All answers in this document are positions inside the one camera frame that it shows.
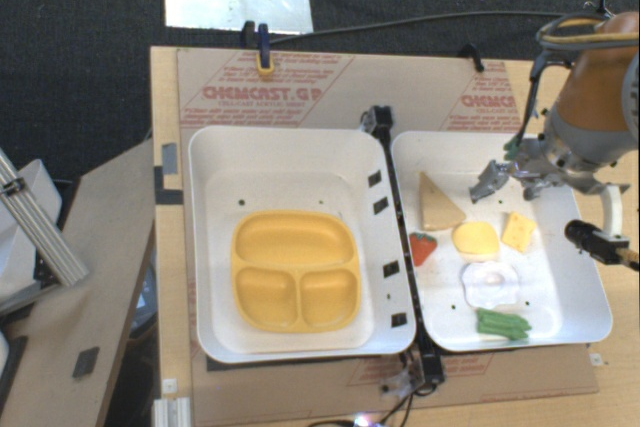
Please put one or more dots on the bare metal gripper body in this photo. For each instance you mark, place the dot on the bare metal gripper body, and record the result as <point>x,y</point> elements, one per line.
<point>547,161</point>

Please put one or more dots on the tan triangular bread slice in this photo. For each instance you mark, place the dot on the tan triangular bread slice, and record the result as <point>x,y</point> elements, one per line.
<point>435,207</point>

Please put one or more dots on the yellow round biscuit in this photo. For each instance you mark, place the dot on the yellow round biscuit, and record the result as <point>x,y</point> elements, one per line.
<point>475,240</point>

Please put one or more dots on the thin black rod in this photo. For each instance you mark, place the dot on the thin black rod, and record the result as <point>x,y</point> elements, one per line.
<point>400,215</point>

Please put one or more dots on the brown cardboard board red print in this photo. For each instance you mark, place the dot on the brown cardboard board red print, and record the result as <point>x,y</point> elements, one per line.
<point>320,90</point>

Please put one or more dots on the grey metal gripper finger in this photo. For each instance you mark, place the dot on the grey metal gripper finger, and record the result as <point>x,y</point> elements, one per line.
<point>534,189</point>
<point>487,182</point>

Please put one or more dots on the black cylinder on white bracket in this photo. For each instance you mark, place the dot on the black cylinder on white bracket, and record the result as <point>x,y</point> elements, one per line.
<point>597,235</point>

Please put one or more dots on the green beans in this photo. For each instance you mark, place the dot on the green beans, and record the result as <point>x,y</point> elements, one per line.
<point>501,324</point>

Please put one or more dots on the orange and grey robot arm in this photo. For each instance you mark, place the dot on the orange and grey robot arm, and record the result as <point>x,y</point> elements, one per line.
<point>595,90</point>

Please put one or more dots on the white fried egg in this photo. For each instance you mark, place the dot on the white fried egg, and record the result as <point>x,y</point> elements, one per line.
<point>490,286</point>

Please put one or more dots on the yellow divided plate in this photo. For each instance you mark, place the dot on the yellow divided plate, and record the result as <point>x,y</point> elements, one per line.
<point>295,270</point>

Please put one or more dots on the white plastic tray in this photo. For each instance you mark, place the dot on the white plastic tray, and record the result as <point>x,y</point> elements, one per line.
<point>560,295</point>
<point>280,185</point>

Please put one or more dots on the red strawberry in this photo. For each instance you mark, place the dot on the red strawberry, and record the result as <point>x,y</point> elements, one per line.
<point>423,248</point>

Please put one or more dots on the yellow cheese wedge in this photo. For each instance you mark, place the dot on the yellow cheese wedge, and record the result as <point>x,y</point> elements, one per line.
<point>518,232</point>

